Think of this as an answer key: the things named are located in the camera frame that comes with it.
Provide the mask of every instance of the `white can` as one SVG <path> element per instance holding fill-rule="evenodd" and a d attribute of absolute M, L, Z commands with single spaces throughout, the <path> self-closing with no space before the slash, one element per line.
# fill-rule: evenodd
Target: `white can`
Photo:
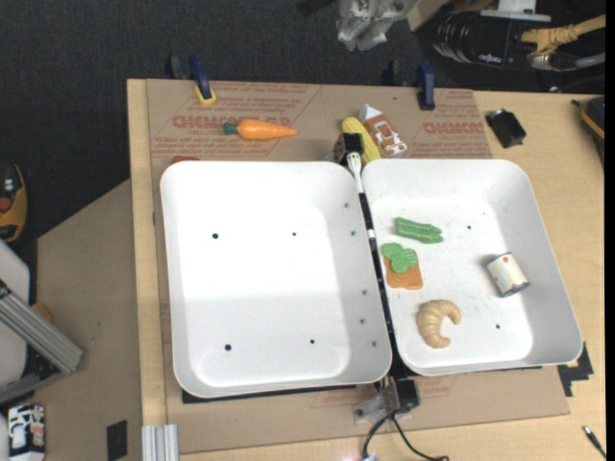
<path fill-rule="evenodd" d="M 529 281 L 511 253 L 499 255 L 489 263 L 487 270 L 498 285 L 502 297 L 508 297 L 523 290 Z"/>

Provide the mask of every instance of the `yellow corn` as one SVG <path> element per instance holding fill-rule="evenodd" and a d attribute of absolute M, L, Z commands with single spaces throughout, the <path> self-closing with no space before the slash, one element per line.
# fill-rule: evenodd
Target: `yellow corn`
<path fill-rule="evenodd" d="M 367 164 L 370 160 L 381 158 L 381 151 L 372 140 L 371 135 L 367 132 L 363 124 L 353 116 L 350 116 L 342 121 L 343 133 L 358 133 L 363 140 L 363 154 L 361 154 L 361 163 Z"/>

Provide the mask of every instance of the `cardboard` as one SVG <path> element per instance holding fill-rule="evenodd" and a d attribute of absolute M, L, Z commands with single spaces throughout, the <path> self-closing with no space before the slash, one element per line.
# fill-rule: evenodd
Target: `cardboard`
<path fill-rule="evenodd" d="M 416 89 L 345 85 L 212 83 L 218 97 L 202 107 L 190 81 L 147 81 L 167 421 L 177 424 L 182 453 L 364 435 L 353 405 L 373 385 L 330 391 L 184 403 L 171 356 L 168 280 L 160 176 L 174 156 L 218 160 L 330 159 L 341 121 L 364 104 L 383 111 L 409 158 L 490 158 L 474 94 L 436 89 L 431 111 Z M 224 121 L 258 117 L 299 132 L 250 142 L 224 136 Z M 556 367 L 415 378 L 422 404 L 402 421 L 419 429 L 562 415 L 568 404 Z M 215 435 L 204 435 L 215 432 Z"/>

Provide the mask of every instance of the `toy carrot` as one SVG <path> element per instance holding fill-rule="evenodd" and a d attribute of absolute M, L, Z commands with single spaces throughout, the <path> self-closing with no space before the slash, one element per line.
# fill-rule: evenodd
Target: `toy carrot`
<path fill-rule="evenodd" d="M 294 128 L 269 123 L 259 119 L 242 119 L 238 125 L 233 123 L 224 124 L 224 134 L 239 133 L 246 140 L 268 140 L 270 138 L 280 138 L 281 136 L 292 136 L 297 134 Z"/>

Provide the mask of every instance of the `black cable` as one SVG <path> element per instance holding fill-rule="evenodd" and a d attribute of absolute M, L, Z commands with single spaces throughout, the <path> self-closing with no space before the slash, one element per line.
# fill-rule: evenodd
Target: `black cable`
<path fill-rule="evenodd" d="M 376 432 L 384 425 L 384 423 L 387 420 L 390 420 L 397 427 L 397 430 L 400 432 L 402 439 L 404 439 L 404 442 L 406 443 L 406 445 L 417 456 L 421 456 L 422 458 L 427 459 L 428 461 L 449 461 L 449 456 L 430 457 L 424 454 L 423 452 L 420 452 L 419 450 L 415 449 L 414 446 L 408 441 L 407 437 L 404 435 L 404 431 L 402 430 L 400 425 L 397 423 L 397 420 L 395 419 L 396 413 L 397 412 L 394 411 L 387 417 L 382 417 L 375 424 L 373 424 L 372 427 L 369 429 L 369 432 L 367 433 L 367 437 L 365 437 L 365 442 L 363 443 L 363 450 L 361 452 L 361 456 L 363 459 L 366 459 L 367 457 L 369 457 L 369 453 L 367 449 L 369 446 L 369 442 L 372 440 L 372 437 L 374 437 L 374 434 L 376 434 Z"/>

